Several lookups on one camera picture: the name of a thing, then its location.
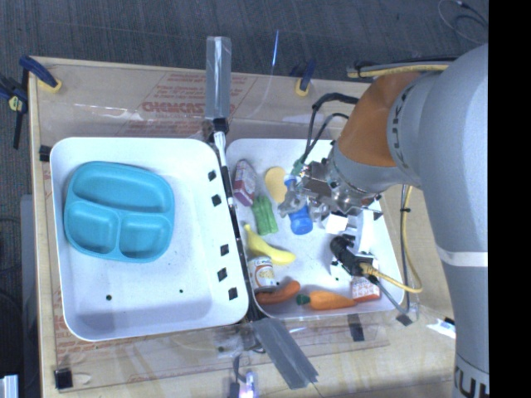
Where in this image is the orange sausage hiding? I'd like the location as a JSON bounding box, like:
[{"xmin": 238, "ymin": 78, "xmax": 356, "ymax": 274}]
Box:
[{"xmin": 255, "ymin": 279, "xmax": 302, "ymax": 306}]

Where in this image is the white plastic tray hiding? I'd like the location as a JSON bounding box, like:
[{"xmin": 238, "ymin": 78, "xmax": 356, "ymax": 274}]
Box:
[
  {"xmin": 49, "ymin": 136, "xmax": 250, "ymax": 342},
  {"xmin": 225, "ymin": 138, "xmax": 407, "ymax": 321}
]

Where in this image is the yellow biscuit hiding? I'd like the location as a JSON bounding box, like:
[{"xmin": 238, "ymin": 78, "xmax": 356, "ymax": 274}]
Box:
[{"xmin": 264, "ymin": 166, "xmax": 289, "ymax": 204}]

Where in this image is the blue divided plate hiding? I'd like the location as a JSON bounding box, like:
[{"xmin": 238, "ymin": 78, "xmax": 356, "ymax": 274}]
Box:
[{"xmin": 62, "ymin": 160, "xmax": 176, "ymax": 264}]

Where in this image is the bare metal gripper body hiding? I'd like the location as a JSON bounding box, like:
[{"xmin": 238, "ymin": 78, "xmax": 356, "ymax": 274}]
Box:
[{"xmin": 298, "ymin": 160, "xmax": 382, "ymax": 218}]

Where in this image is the green asparagus bundle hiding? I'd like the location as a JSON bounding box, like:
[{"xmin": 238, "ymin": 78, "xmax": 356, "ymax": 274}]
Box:
[{"xmin": 251, "ymin": 195, "xmax": 280, "ymax": 236}]

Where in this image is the orange and white packet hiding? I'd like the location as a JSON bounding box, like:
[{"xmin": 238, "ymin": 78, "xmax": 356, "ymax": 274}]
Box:
[{"xmin": 350, "ymin": 275, "xmax": 382, "ymax": 303}]

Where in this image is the blue plastic bottle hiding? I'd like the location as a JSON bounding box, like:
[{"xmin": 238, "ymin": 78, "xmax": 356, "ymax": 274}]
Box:
[{"xmin": 284, "ymin": 175, "xmax": 314, "ymax": 236}]

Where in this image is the black cylinder on white bracket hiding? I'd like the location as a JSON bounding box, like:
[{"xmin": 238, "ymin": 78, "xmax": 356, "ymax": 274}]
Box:
[{"xmin": 325, "ymin": 209, "xmax": 381, "ymax": 277}]

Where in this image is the white and orange can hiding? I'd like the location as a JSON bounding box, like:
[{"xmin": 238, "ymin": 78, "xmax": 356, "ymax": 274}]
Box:
[{"xmin": 247, "ymin": 255, "xmax": 278, "ymax": 290}]

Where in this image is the red and white carton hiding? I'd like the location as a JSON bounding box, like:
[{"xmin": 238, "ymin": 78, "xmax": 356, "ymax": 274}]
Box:
[{"xmin": 232, "ymin": 159, "xmax": 258, "ymax": 207}]

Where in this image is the brown cardboard board red print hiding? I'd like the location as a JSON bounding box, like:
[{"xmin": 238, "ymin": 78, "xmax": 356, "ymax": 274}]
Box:
[{"xmin": 28, "ymin": 56, "xmax": 457, "ymax": 394}]

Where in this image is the yellow banana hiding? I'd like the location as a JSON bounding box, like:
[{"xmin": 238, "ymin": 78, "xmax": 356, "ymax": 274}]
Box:
[{"xmin": 242, "ymin": 223, "xmax": 297, "ymax": 265}]

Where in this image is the orange carrot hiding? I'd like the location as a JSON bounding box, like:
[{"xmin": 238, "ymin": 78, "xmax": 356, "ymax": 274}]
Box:
[{"xmin": 295, "ymin": 290, "xmax": 358, "ymax": 312}]

